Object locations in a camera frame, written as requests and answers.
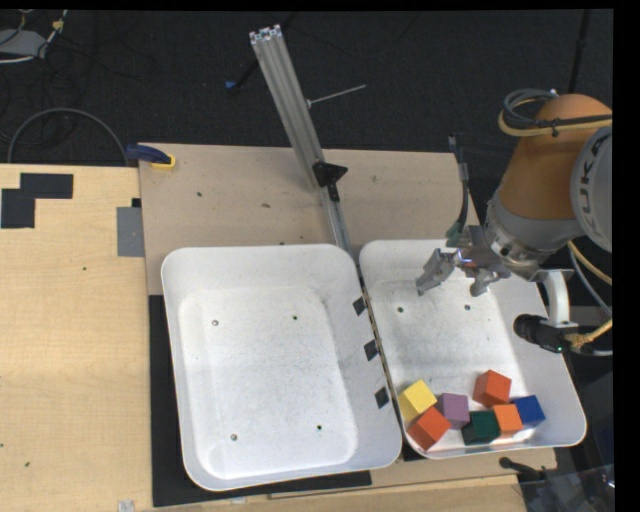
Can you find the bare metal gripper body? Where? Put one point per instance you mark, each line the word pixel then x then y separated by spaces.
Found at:
pixel 487 255

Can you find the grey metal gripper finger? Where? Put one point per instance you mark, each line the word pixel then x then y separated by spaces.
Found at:
pixel 436 270
pixel 484 281

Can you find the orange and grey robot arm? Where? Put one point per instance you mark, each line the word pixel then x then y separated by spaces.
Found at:
pixel 542 170

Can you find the white plastic tray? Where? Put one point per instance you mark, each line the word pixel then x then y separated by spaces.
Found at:
pixel 450 340
pixel 270 370

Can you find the red-orange cube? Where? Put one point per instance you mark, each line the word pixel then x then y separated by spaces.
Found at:
pixel 429 427
pixel 492 387

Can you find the yellow cube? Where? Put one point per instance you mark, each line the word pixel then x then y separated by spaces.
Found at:
pixel 416 398

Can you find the purple cube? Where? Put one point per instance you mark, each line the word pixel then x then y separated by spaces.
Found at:
pixel 454 409

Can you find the blue cube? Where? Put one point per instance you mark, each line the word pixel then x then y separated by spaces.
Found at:
pixel 530 410

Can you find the light orange cube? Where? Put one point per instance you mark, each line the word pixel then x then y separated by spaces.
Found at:
pixel 507 417

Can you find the dark green cube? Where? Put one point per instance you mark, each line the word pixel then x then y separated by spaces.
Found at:
pixel 481 426

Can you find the pale wood board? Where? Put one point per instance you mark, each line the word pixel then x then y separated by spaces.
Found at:
pixel 240 200

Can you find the black cylinder on white bracket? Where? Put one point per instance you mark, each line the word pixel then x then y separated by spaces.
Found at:
pixel 541 332

